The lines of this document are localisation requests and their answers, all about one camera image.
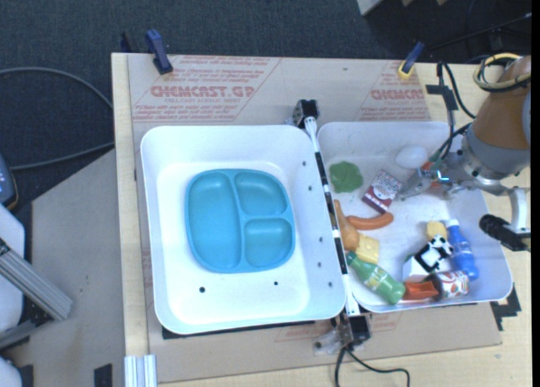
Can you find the yellow toy cheese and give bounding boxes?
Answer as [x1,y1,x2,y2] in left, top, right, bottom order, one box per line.
[354,234,381,265]

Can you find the black and white milk carton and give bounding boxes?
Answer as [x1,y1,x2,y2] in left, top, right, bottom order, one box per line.
[401,234,455,283]

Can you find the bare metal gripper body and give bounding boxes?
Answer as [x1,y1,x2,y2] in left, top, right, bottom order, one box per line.
[437,149,522,197]

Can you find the red and white carton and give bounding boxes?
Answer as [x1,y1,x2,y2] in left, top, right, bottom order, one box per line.
[361,169,403,215]

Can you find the white and orange can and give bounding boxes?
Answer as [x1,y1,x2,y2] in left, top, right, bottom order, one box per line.
[433,270,471,301]

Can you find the green toy lettuce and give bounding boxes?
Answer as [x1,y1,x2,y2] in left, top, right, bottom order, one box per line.
[328,160,365,195]

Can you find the white toy egg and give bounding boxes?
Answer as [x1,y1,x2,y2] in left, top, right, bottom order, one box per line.
[394,145,429,171]

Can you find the orange toy drumstick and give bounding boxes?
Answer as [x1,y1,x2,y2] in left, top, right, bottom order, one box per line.
[332,198,361,252]

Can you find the thin black and white rod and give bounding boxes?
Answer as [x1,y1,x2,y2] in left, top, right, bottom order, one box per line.
[304,116,360,315]

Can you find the blue plastic bottle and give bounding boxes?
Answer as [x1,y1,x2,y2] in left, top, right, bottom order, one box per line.
[444,218,481,282]

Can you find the white plastic tray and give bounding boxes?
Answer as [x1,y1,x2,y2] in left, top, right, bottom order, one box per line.
[316,120,515,314]
[139,124,348,336]

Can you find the brown cardboard board, red print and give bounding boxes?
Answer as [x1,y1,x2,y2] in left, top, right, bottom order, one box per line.
[126,53,504,384]

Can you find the black cylinder on white bracket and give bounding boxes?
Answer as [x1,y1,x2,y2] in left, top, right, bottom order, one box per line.
[478,182,532,252]

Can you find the orange toy carton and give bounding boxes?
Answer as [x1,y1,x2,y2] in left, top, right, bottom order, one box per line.
[402,279,440,304]

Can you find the green plastic bottle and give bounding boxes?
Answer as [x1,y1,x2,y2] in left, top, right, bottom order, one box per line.
[345,250,407,306]

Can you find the blue divided plate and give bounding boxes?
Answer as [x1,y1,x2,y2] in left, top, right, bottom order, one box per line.
[183,168,296,275]

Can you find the black block with thin wires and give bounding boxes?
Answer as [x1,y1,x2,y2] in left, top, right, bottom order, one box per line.
[313,312,373,355]
[290,98,320,130]

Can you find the orange toy sausage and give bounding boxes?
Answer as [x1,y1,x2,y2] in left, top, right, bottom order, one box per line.
[346,212,395,232]

